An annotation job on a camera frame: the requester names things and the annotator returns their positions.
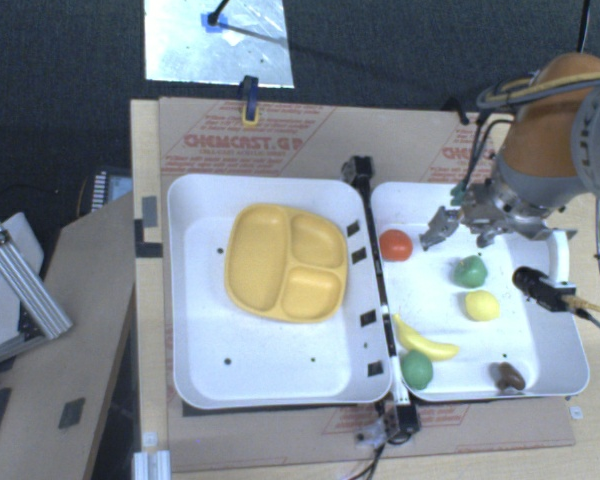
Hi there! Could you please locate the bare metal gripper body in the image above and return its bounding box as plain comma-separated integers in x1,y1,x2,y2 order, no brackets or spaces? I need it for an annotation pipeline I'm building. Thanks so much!
458,179,552,242

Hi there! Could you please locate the green pepper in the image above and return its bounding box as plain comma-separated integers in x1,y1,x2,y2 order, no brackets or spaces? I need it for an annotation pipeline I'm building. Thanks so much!
452,254,489,289

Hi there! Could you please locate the red tomato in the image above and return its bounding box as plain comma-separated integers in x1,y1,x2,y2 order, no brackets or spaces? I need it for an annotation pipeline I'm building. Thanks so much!
378,228,414,263

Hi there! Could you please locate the yellow lemon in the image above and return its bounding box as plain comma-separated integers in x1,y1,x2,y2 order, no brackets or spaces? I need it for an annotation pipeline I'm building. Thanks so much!
464,290,501,323

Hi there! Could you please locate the thin black and white rod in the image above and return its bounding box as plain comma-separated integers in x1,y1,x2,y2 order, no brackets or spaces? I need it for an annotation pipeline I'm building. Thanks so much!
358,180,412,403

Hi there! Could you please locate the yellow banana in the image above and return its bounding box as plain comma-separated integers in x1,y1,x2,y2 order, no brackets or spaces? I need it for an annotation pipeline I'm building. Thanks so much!
391,312,461,362

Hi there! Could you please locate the white plastic tray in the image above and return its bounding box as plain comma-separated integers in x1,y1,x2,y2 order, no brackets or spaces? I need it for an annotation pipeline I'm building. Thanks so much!
166,173,394,411
369,181,591,403

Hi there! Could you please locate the brown toy food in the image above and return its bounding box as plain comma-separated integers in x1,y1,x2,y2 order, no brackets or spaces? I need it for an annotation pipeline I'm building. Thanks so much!
489,361,527,393

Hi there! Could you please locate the green lime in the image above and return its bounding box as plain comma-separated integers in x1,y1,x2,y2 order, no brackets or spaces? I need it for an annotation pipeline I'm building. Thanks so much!
399,350,435,390

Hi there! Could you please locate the yellow divided plate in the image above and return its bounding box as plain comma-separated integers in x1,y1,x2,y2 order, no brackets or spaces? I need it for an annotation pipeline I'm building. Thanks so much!
223,202,350,325

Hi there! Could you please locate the brown cardboard board red print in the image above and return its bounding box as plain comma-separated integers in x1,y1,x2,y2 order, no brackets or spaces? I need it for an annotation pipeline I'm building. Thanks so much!
157,96,577,474

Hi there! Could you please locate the black cylinder on white bracket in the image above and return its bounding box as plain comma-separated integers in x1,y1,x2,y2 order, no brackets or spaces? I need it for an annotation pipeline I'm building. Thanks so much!
511,229,578,313

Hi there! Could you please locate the black block with thin wires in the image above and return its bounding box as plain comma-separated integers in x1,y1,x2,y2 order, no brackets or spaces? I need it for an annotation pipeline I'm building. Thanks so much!
382,401,423,439
341,155,375,185

